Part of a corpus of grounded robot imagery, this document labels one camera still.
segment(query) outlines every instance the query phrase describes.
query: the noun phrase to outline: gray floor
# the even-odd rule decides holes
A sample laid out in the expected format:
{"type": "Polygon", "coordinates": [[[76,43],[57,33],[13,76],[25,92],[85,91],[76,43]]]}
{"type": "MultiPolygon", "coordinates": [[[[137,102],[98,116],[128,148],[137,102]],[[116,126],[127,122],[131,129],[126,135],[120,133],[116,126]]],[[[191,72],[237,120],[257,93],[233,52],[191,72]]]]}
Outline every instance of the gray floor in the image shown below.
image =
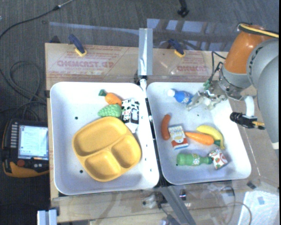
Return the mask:
{"type": "MultiPolygon", "coordinates": [[[[0,0],[0,34],[18,22],[39,16],[69,0],[0,0]]],[[[0,68],[4,75],[18,61],[34,63],[40,70],[39,95],[44,97],[44,43],[50,37],[49,22],[74,23],[124,29],[147,26],[147,19],[167,19],[212,23],[253,23],[279,32],[279,0],[186,0],[189,14],[177,14],[178,0],[74,0],[61,9],[39,19],[10,29],[0,40],[0,68]]],[[[29,90],[36,86],[32,66],[15,69],[13,78],[29,90]]],[[[27,102],[7,85],[0,73],[0,111],[27,102]]],[[[46,120],[44,106],[34,107],[46,120]]],[[[8,115],[0,114],[0,127],[8,115]]],[[[0,162],[0,225],[35,224],[36,210],[46,209],[49,202],[49,177],[30,179],[7,177],[0,162]]]]}

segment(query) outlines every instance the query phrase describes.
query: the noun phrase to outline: banana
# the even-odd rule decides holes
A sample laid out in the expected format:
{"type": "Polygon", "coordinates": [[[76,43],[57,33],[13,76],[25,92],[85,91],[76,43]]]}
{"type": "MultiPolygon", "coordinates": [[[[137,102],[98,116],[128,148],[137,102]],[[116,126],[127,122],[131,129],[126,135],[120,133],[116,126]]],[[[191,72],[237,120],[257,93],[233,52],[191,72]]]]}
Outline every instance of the banana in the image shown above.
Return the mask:
{"type": "Polygon", "coordinates": [[[197,131],[211,135],[213,137],[214,141],[220,140],[220,149],[222,149],[222,150],[225,149],[223,135],[218,130],[216,130],[214,127],[209,126],[209,125],[200,125],[197,127],[197,131]]]}

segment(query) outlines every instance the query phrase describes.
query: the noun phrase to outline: brown sausage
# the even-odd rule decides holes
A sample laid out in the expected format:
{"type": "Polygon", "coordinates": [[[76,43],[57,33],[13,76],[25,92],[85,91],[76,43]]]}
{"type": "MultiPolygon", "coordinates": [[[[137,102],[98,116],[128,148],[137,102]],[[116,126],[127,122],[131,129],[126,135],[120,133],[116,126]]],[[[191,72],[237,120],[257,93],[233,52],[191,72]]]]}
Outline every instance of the brown sausage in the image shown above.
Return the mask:
{"type": "Polygon", "coordinates": [[[170,133],[168,130],[169,121],[170,115],[166,114],[161,122],[161,135],[164,140],[168,140],[170,138],[170,133]]]}

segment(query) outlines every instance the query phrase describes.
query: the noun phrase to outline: yellow divided plate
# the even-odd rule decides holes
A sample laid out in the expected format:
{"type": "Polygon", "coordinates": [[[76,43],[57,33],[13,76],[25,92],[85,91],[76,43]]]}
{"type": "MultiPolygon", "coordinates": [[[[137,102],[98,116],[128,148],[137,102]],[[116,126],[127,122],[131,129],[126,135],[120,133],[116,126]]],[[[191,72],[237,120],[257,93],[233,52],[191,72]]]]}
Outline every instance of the yellow divided plate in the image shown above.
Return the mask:
{"type": "Polygon", "coordinates": [[[73,150],[88,174],[107,182],[133,168],[141,148],[118,118],[103,117],[81,128],[72,139],[73,150]]]}

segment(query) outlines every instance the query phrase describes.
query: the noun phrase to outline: chair caster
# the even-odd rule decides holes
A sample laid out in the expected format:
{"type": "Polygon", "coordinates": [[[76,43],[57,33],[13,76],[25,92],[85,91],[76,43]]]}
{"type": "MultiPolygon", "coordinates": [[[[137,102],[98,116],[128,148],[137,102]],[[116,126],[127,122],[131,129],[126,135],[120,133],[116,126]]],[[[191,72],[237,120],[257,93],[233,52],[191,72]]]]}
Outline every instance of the chair caster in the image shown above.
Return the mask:
{"type": "Polygon", "coordinates": [[[179,15],[181,15],[182,17],[185,17],[186,15],[188,15],[188,12],[189,12],[189,10],[187,10],[186,7],[181,7],[181,8],[177,11],[177,13],[178,13],[179,15]]]}

